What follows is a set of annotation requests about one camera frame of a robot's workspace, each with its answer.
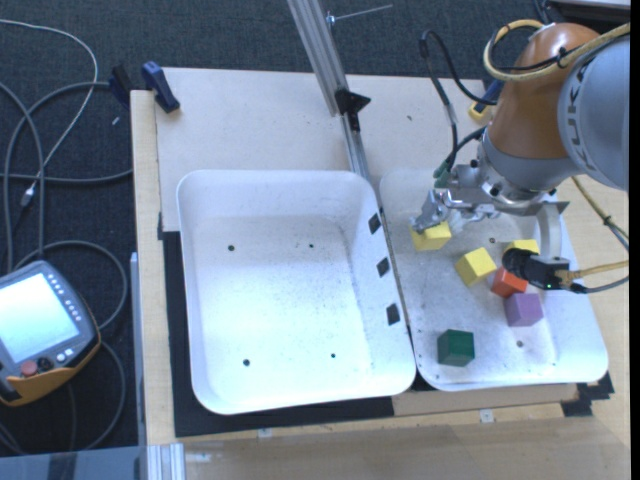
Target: colored block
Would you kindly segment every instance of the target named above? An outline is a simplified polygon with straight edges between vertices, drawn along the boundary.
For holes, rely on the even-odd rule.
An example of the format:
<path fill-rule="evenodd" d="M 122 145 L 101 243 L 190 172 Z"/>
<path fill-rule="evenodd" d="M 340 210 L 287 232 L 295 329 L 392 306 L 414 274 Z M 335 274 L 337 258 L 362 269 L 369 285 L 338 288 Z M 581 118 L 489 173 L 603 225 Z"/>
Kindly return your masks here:
<path fill-rule="evenodd" d="M 533 251 L 536 254 L 540 254 L 540 247 L 538 247 L 538 242 L 536 242 L 533 238 L 528 238 L 526 240 L 514 240 L 505 248 L 505 251 L 508 249 L 525 249 L 527 251 Z"/>
<path fill-rule="evenodd" d="M 443 221 L 437 226 L 425 229 L 422 233 L 416 233 L 413 228 L 411 231 L 411 239 L 413 246 L 418 251 L 433 251 L 440 249 L 451 238 L 451 229 L 447 221 Z"/>
<path fill-rule="evenodd" d="M 544 317 L 537 293 L 514 293 L 505 299 L 504 311 L 510 327 L 528 327 Z"/>
<path fill-rule="evenodd" d="M 438 363 L 466 366 L 475 356 L 472 332 L 448 329 L 438 336 Z"/>
<path fill-rule="evenodd" d="M 484 247 L 465 254 L 456 262 L 455 268 L 467 286 L 476 284 L 498 269 Z"/>
<path fill-rule="evenodd" d="M 524 279 L 514 276 L 504 267 L 498 268 L 491 284 L 491 291 L 505 299 L 514 293 L 524 293 L 529 283 Z"/>

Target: purple block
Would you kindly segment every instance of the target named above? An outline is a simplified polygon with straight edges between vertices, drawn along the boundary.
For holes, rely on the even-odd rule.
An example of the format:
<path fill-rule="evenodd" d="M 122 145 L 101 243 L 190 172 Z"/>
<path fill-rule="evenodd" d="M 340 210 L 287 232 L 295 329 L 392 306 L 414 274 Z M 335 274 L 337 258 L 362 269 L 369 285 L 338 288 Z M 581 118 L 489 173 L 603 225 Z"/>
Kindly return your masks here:
<path fill-rule="evenodd" d="M 544 316 L 537 293 L 514 293 L 504 299 L 504 310 L 510 327 L 527 327 Z"/>

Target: green block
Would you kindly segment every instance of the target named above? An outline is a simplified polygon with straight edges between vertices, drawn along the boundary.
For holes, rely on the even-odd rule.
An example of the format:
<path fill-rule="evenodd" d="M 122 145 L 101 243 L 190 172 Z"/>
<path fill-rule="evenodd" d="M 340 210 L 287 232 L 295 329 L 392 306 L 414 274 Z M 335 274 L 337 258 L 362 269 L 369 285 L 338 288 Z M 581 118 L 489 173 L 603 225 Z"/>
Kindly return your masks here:
<path fill-rule="evenodd" d="M 466 366 L 475 356 L 472 332 L 449 329 L 438 337 L 438 363 Z"/>

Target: yellow block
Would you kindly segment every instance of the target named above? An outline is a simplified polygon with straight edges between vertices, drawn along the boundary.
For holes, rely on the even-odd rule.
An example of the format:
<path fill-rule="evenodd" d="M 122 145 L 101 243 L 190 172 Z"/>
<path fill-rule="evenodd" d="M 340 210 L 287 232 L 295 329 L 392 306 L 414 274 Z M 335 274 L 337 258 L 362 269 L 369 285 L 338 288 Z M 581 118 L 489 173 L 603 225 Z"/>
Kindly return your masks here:
<path fill-rule="evenodd" d="M 467 286 L 474 285 L 498 269 L 484 247 L 465 254 L 456 262 L 455 267 Z"/>
<path fill-rule="evenodd" d="M 418 251 L 434 251 L 440 249 L 451 238 L 451 230 L 446 220 L 437 226 L 425 229 L 422 233 L 416 233 L 411 226 L 409 226 L 409 230 L 411 231 L 413 246 Z"/>
<path fill-rule="evenodd" d="M 540 248 L 538 247 L 538 242 L 533 238 L 529 238 L 527 240 L 514 240 L 505 248 L 505 251 L 509 249 L 525 249 L 527 251 L 535 252 L 536 254 L 540 254 Z"/>

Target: dark floor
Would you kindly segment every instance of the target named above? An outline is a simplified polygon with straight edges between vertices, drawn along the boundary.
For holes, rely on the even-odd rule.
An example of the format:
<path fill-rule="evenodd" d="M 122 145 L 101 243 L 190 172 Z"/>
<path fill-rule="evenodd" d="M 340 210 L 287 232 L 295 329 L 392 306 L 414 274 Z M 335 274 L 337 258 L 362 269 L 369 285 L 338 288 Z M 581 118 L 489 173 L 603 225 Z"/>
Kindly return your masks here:
<path fill-rule="evenodd" d="M 435 30 L 448 46 L 462 78 L 487 80 L 481 54 L 492 32 L 520 18 L 538 18 L 534 0 L 322 0 L 334 16 L 391 4 L 384 11 L 339 20 L 335 38 L 347 73 L 426 76 L 417 41 L 426 29 Z M 95 53 L 98 80 L 106 81 L 122 64 L 137 87 L 140 67 L 148 60 L 161 66 L 247 70 L 310 71 L 285 0 L 0 0 L 0 19 L 52 27 L 80 38 Z M 513 60 L 522 44 L 505 44 L 500 54 Z M 450 76 L 444 59 L 434 58 L 439 76 Z M 0 23 L 0 83 L 30 107 L 50 92 L 93 78 L 88 53 L 68 37 L 47 30 Z M 75 90 L 43 104 L 34 114 L 44 156 L 78 112 L 86 89 Z M 12 134 L 22 118 L 6 91 L 0 91 L 2 172 L 34 175 L 38 171 L 34 140 L 20 133 L 11 162 Z M 97 178 L 131 168 L 127 110 L 109 91 L 97 88 L 69 139 L 47 164 L 46 174 L 61 178 Z M 7 254 L 7 222 L 3 219 L 0 273 L 37 251 L 39 193 L 30 206 L 20 199 L 30 182 L 11 178 L 0 199 L 8 201 L 13 253 Z M 127 269 L 135 251 L 135 213 L 130 175 L 114 182 L 70 184 L 50 180 L 44 205 L 45 257 L 85 296 L 98 322 L 118 307 L 122 281 L 116 263 L 95 245 L 105 248 Z M 13 257 L 8 265 L 8 258 Z M 105 351 L 71 382 L 23 408 L 0 407 L 0 456 L 116 447 L 136 444 L 133 340 L 130 301 L 103 331 L 126 373 L 126 399 L 118 414 L 118 368 Z M 74 427 L 74 414 L 77 425 Z M 105 430 L 104 439 L 95 442 Z"/>

